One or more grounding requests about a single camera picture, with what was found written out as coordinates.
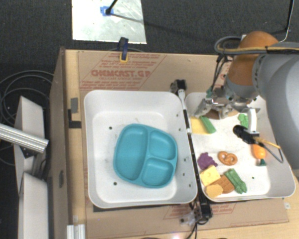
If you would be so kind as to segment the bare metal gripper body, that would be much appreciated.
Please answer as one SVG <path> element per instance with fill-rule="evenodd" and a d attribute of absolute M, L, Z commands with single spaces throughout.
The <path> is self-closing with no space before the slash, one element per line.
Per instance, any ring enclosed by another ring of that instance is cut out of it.
<path fill-rule="evenodd" d="M 214 87 L 211 92 L 212 109 L 218 113 L 245 112 L 257 96 L 254 87 Z"/>

